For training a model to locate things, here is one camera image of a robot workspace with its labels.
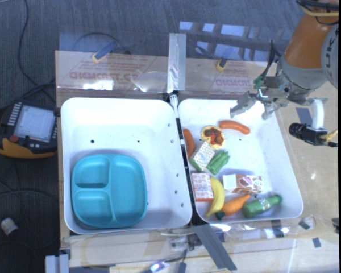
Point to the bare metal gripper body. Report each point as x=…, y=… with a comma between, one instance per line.
x=281, y=91

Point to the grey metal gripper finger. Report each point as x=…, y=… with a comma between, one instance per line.
x=242, y=104
x=268, y=111

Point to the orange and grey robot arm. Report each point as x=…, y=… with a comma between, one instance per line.
x=307, y=44

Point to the orange sausage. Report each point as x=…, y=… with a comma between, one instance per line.
x=234, y=126
x=189, y=142

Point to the white plastic tray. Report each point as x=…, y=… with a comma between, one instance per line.
x=116, y=124
x=261, y=152

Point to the pizza slice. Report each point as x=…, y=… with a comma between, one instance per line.
x=213, y=136

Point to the green and white patterned carton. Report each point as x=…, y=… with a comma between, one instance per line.
x=202, y=156

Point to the white and brown carton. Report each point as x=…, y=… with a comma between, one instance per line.
x=242, y=183

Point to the red and white packet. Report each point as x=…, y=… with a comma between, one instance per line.
x=202, y=187

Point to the yellow banana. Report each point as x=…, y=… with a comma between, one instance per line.
x=218, y=196

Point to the green bottle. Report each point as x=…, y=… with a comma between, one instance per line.
x=258, y=206

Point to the orange carrot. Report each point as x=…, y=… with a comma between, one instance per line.
x=234, y=206

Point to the brown cardboard board red print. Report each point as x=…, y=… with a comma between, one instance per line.
x=108, y=70

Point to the blue divided plate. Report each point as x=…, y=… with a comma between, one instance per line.
x=109, y=190

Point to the small grey can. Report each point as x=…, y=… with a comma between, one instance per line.
x=8, y=225

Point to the black cylinder on white bracket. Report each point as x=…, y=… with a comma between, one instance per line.
x=312, y=129

